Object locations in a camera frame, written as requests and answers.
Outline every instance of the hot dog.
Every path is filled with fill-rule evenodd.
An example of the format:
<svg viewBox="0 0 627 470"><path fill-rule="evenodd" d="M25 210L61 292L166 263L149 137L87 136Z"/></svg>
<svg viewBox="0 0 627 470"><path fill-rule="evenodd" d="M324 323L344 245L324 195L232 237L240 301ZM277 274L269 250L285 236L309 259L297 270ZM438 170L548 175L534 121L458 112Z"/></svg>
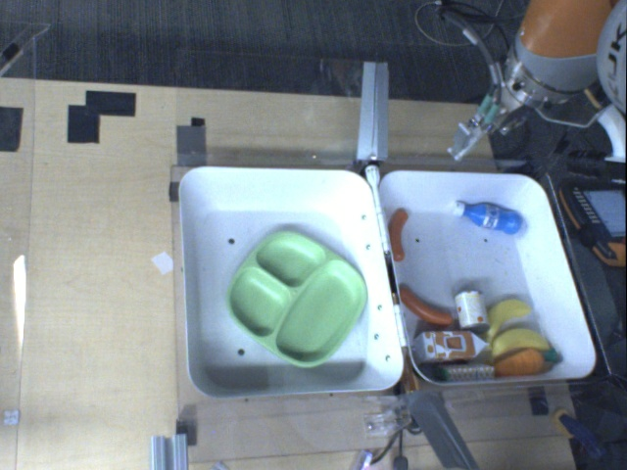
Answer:
<svg viewBox="0 0 627 470"><path fill-rule="evenodd" d="M450 313L428 305L415 295L409 287L401 286L400 292L403 305L425 322L441 326L449 326L453 324L453 316Z"/></svg>
<svg viewBox="0 0 627 470"><path fill-rule="evenodd" d="M392 257L394 261L402 261L405 259L405 251L403 251L403 244L401 242L401 234L403 233L403 227L408 222L410 215L405 209L396 209L390 218L388 223L388 230L390 232L390 247L392 248Z"/></svg>

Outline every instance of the table surface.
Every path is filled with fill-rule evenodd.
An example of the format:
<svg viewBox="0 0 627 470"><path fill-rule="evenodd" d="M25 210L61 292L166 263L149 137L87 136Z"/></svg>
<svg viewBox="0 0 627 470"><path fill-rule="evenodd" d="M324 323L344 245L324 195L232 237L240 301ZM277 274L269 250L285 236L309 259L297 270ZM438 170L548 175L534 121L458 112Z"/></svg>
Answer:
<svg viewBox="0 0 627 470"><path fill-rule="evenodd" d="M12 368L6 348L0 351L3 373L13 372L0 379L7 384L0 385L0 406L19 409L21 419L0 427L0 467L147 468L150 438L173 435L180 414L174 278L152 262L160 253L174 256L168 189L176 127L204 118L208 151L218 156L220 149L230 155L275 149L314 160L316 152L352 151L359 99L0 81L0 106L24 108L23 127L34 127L33 144L23 137L19 152L0 153L7 190L0 212L19 205L30 210L29 220L14 221L13 229L27 244L22 361ZM133 92L136 113L100 117L99 144L70 144L68 106L84 105L87 90ZM392 101L391 154L444 162L457 122L473 108ZM487 141L475 156L489 161ZM18 158L32 167L14 172ZM0 312L3 325L15 320L11 305L3 302ZM547 394L550 410L572 407L565 386ZM526 390L463 391L446 400L481 468L574 468L567 439L549 416L532 415ZM345 406L347 419L361 422L362 403L334 401ZM315 446L306 437L280 444L273 437L286 427L301 434L321 430L340 441L346 431L338 424L306 426L308 416L290 416L285 405L279 401L261 420L263 433L250 434L251 447L261 448L255 453L235 433L244 425L239 411L225 410L213 458L190 467L210 469L223 459L231 470L347 469L358 444L385 444L363 434L349 438L355 446ZM412 468L440 468L423 435L405 442ZM391 468L391 457L376 468Z"/></svg>

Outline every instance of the green plate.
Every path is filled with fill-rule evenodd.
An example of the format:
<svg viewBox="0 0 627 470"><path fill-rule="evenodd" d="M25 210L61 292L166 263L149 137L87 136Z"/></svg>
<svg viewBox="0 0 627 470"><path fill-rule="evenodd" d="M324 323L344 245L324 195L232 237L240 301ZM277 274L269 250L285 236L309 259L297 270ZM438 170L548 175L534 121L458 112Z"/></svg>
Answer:
<svg viewBox="0 0 627 470"><path fill-rule="evenodd" d="M342 345L360 317L367 290L345 260L305 235L266 237L235 273L231 316L276 355L315 367Z"/></svg>

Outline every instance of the yellow banana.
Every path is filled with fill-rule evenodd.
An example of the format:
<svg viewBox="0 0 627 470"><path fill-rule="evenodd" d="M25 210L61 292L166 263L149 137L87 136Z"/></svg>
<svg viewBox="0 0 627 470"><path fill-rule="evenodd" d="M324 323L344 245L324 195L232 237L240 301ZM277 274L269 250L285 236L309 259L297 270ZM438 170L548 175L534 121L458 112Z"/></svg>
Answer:
<svg viewBox="0 0 627 470"><path fill-rule="evenodd" d="M488 310L488 322L490 329L487 333L487 341L491 343L495 339L499 330L508 320L524 317L531 313L531 308L521 300L505 300Z"/></svg>
<svg viewBox="0 0 627 470"><path fill-rule="evenodd" d="M530 329L508 329L492 342L492 358L519 349L536 349L540 352L549 350L551 345L540 334Z"/></svg>

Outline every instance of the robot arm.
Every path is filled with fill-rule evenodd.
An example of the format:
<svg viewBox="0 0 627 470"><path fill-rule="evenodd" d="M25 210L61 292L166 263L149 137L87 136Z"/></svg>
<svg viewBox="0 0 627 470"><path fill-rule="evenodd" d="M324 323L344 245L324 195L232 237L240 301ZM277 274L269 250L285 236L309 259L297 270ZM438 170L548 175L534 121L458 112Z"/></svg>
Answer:
<svg viewBox="0 0 627 470"><path fill-rule="evenodd" d="M622 112L606 116L612 124L603 126L617 127L610 134L617 158L622 135L624 162L626 19L627 0L531 0L503 66L499 99L489 94L475 115L459 124L451 155L461 160L483 136L506 134L519 123L519 109L542 113L599 78Z"/></svg>

